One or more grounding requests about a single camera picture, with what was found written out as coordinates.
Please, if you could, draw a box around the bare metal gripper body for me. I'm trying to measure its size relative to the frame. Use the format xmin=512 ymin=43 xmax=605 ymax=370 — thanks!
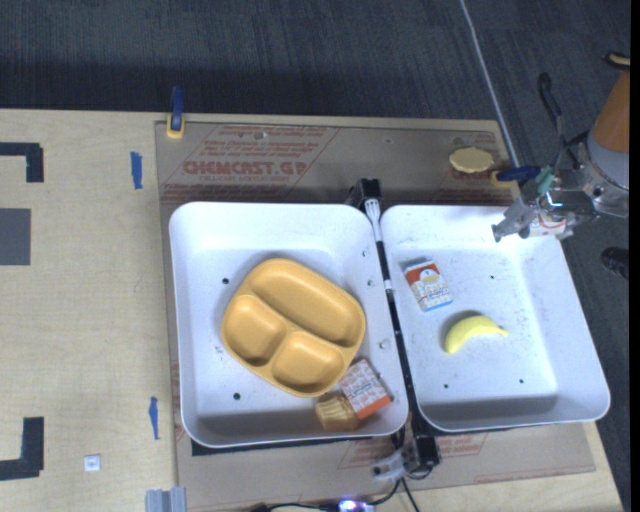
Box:
xmin=519 ymin=167 xmax=630 ymax=242

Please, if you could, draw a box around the yellow round biscuit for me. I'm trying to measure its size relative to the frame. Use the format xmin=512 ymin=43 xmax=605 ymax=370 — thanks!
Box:
xmin=447 ymin=145 xmax=497 ymax=175

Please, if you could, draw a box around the white and red carton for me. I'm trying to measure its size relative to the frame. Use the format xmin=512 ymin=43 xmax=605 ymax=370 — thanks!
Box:
xmin=402 ymin=257 xmax=455 ymax=314

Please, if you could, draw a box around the white plastic tray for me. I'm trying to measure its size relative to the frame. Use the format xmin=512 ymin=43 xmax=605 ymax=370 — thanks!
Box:
xmin=168 ymin=200 xmax=411 ymax=450
xmin=379 ymin=203 xmax=612 ymax=434

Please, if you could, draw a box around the yellow-brown toy bread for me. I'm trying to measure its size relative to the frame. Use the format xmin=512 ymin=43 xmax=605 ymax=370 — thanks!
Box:
xmin=314 ymin=392 xmax=363 ymax=433

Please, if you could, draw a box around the orange and white patterned carton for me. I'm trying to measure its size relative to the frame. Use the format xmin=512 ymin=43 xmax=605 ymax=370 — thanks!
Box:
xmin=339 ymin=357 xmax=393 ymax=421

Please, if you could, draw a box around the brown cardboard board red print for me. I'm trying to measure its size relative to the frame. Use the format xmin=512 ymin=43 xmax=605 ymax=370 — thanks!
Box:
xmin=153 ymin=115 xmax=598 ymax=495

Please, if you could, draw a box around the thin black and white rod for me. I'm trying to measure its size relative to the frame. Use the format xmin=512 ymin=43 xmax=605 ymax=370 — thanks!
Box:
xmin=364 ymin=198 xmax=420 ymax=431

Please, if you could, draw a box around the orange divided plate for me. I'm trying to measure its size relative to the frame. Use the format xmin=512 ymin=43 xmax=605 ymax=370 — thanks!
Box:
xmin=220 ymin=257 xmax=368 ymax=400

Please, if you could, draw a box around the black block with thin wires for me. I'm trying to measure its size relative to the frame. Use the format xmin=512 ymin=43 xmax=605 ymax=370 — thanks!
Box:
xmin=407 ymin=433 xmax=443 ymax=472
xmin=344 ymin=177 xmax=384 ymax=209

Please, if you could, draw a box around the yellow banana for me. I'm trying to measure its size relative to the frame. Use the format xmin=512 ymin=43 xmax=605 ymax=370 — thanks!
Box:
xmin=443 ymin=313 xmax=510 ymax=356

